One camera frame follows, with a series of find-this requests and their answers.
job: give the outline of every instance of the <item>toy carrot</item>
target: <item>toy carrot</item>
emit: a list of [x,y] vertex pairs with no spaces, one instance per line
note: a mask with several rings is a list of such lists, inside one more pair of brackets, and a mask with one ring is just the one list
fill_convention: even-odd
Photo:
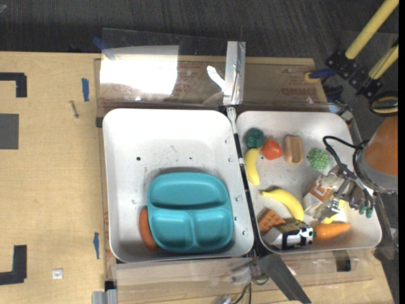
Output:
[[149,251],[156,250],[158,248],[158,245],[154,241],[151,230],[149,228],[146,208],[143,208],[139,213],[139,230],[140,237],[142,238],[146,248],[148,248]]
[[329,240],[348,230],[348,228],[350,228],[348,223],[320,224],[315,227],[314,232],[318,240]]

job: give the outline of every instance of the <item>green toy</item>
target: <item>green toy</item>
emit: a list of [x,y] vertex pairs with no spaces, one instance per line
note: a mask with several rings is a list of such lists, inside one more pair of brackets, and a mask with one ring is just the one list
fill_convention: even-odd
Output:
[[325,170],[329,164],[329,154],[321,149],[313,148],[309,152],[308,160],[313,168]]
[[249,129],[245,134],[248,149],[261,148],[265,143],[265,135],[259,129]]

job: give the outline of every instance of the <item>orange object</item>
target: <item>orange object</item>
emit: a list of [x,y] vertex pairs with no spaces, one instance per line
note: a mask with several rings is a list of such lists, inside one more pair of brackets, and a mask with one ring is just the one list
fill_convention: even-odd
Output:
[[158,245],[153,239],[151,229],[149,227],[149,221],[147,217],[147,209],[143,208],[139,213],[139,229],[140,236],[146,245],[146,248],[150,251],[154,251],[158,248]]
[[283,155],[283,150],[281,149],[279,143],[273,139],[268,139],[263,147],[261,148],[262,154],[267,160],[274,160],[280,158]]
[[398,177],[398,116],[387,117],[368,143],[364,157],[375,170]]
[[315,236],[317,240],[329,240],[349,228],[350,224],[348,223],[320,224],[315,227],[314,232],[316,233]]
[[267,233],[273,226],[284,225],[285,220],[273,210],[267,210],[259,219],[259,230]]

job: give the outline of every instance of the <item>carrot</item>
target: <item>carrot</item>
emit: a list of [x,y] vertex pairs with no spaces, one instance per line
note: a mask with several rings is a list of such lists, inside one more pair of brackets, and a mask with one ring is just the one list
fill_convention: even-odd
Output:
[[158,245],[154,241],[151,229],[149,227],[146,208],[143,208],[139,213],[139,229],[140,229],[140,237],[145,243],[146,248],[148,248],[149,251],[156,250],[158,248]]
[[315,227],[314,232],[318,240],[329,240],[348,230],[348,228],[350,228],[348,223],[320,224]]
[[265,145],[263,145],[261,148],[261,152],[267,160],[274,160],[283,155],[283,150],[281,149],[279,143],[273,139],[268,139],[265,142]]

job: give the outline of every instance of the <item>brown toy food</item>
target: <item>brown toy food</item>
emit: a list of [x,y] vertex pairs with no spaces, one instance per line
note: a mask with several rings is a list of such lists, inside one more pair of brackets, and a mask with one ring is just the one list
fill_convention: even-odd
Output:
[[292,165],[298,165],[304,161],[302,140],[299,136],[287,135],[284,137],[284,158]]
[[273,226],[286,224],[285,220],[277,215],[273,210],[267,210],[259,218],[259,230],[267,233]]
[[147,209],[143,208],[139,213],[139,229],[140,236],[149,251],[154,251],[158,248],[158,245],[153,239],[151,229],[149,227],[149,221],[147,217]]

